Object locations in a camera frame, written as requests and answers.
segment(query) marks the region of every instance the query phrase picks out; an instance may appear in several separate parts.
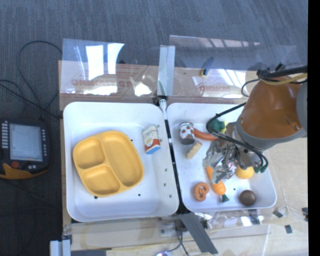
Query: handheld device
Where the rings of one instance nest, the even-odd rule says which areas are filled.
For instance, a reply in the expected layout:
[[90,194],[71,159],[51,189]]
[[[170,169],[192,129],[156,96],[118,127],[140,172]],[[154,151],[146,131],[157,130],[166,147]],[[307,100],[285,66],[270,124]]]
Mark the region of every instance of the handheld device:
[[44,122],[0,118],[0,178],[28,179],[48,171],[50,141]]

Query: divided yellow plate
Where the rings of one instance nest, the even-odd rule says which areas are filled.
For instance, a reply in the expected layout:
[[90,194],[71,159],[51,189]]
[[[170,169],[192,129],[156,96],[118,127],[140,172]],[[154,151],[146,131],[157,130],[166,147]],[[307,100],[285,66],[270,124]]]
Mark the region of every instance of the divided yellow plate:
[[87,137],[75,145],[72,154],[83,185],[96,197],[131,189],[144,177],[144,166],[135,146],[120,131]]

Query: orange ring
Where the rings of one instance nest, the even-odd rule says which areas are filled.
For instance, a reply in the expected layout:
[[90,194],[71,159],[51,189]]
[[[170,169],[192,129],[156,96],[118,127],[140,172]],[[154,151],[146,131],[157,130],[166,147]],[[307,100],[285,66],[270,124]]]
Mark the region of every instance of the orange ring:
[[193,189],[194,197],[198,201],[202,202],[206,199],[206,194],[209,192],[209,186],[205,182],[200,182],[195,185]]

